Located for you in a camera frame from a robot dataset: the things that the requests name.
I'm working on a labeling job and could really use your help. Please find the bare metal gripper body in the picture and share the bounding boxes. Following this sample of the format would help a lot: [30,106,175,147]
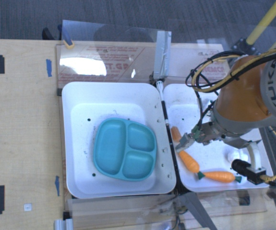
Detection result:
[191,121,226,146]

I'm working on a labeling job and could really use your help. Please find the orange carrot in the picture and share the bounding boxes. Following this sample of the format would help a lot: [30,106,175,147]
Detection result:
[170,126,182,143]
[178,150,206,180]
[203,171,242,184]

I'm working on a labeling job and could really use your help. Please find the white plastic tray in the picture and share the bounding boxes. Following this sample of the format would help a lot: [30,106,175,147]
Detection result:
[163,83,274,193]
[61,81,177,199]

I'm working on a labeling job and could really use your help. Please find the thin black and white rod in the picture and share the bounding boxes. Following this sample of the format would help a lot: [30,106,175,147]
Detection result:
[156,80,178,194]

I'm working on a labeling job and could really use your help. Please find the small white round object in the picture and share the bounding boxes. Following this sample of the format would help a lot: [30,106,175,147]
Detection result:
[227,149,249,163]

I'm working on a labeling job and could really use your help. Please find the blue divided plate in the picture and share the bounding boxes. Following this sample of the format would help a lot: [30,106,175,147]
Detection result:
[93,117,158,182]

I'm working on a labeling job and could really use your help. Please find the brown cardboard board, red print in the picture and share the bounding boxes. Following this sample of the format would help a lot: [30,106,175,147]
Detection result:
[56,41,268,216]

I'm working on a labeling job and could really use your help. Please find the black cylinder on white bracket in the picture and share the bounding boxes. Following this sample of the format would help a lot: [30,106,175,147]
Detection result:
[231,141,267,185]

